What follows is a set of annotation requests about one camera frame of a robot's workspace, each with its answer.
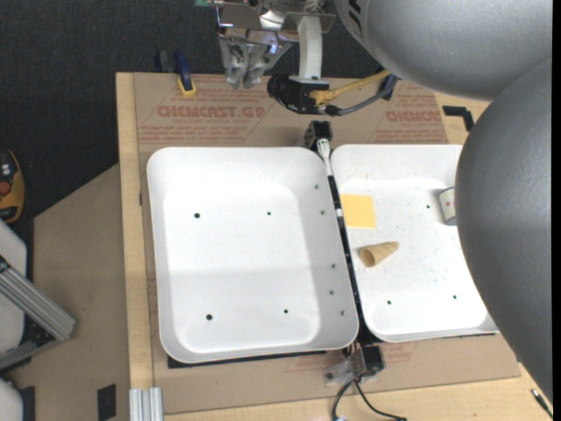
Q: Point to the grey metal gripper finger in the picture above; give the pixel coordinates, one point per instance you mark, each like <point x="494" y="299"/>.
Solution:
<point x="259" y="66"/>
<point x="233" y="66"/>

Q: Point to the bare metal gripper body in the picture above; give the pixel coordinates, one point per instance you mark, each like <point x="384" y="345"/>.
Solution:
<point x="245" y="16"/>

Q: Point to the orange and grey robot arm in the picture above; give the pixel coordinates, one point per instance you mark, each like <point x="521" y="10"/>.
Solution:
<point x="447" y="29"/>

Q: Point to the yellow cheese slice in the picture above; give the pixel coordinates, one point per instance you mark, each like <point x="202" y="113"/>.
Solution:
<point x="358" y="211"/>

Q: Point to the white plastic tray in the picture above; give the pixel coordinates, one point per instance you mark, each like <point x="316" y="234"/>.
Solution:
<point x="245" y="252"/>
<point x="412" y="274"/>

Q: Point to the thin black and white rod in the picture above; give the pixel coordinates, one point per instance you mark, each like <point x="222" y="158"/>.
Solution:
<point x="346" y="239"/>

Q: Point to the tan ice cream cone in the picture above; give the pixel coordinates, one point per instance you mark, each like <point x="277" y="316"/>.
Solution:
<point x="378" y="253"/>

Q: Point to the brown cardboard board red print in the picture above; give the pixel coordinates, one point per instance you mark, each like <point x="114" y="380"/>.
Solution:
<point x="271" y="393"/>

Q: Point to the black cylinder on white bracket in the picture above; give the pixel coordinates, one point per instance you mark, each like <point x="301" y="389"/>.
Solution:
<point x="302" y="94"/>

